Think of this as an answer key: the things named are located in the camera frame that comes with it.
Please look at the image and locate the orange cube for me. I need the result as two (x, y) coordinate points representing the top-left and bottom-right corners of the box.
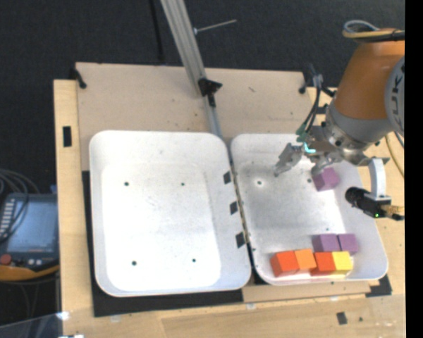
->
(294, 248), (318, 271)

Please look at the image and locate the purple cube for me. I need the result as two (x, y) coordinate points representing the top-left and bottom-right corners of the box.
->
(312, 167), (341, 192)
(311, 233), (341, 254)
(337, 233), (360, 255)

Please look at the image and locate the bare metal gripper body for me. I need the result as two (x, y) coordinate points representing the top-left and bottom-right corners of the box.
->
(301, 125), (374, 167)

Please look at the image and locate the yellow cube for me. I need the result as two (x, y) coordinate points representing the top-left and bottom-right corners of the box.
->
(332, 251), (355, 273)

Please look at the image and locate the pale wood board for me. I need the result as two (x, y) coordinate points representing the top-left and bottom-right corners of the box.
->
(75, 61), (380, 304)

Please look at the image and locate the black cylinder on white bracket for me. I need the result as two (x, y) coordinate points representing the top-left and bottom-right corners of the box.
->
(345, 156), (393, 220)

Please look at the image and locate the red-orange cube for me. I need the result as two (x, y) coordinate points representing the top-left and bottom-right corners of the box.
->
(269, 251), (300, 278)
(314, 251), (337, 273)

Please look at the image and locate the white plastic tray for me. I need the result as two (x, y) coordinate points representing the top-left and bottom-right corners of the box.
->
(88, 130), (252, 298)
(229, 133), (389, 287)

